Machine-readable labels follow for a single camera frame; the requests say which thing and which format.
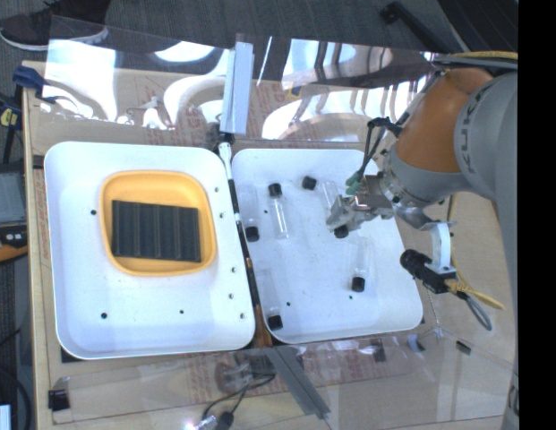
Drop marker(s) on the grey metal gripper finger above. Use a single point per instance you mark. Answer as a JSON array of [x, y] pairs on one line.
[[360, 220], [340, 211]]

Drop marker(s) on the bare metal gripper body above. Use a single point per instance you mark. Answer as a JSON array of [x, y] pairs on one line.
[[378, 197]]

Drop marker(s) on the clear plastic bottle black cap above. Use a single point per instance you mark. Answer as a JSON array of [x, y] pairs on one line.
[[276, 190], [341, 231], [358, 284], [275, 322], [309, 183], [252, 234]]

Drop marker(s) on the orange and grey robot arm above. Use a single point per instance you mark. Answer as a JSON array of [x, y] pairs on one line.
[[483, 150]]

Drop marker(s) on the white plastic tray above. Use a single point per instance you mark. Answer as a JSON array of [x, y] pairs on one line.
[[313, 276], [139, 312]]

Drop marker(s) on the thin black and white rod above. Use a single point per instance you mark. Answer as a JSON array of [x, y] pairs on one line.
[[240, 222]]

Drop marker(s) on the black ribbed rack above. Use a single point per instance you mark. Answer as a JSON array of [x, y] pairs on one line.
[[156, 231]]

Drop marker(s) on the yellow bowl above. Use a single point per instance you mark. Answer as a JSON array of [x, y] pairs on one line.
[[156, 186]]

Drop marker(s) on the brown cardboard board red print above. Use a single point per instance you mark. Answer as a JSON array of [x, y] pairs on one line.
[[36, 240]]

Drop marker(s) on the person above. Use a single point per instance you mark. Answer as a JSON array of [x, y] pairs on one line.
[[31, 29]]

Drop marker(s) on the black cylinder on white bracket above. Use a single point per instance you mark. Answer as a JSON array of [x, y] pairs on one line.
[[421, 264]]

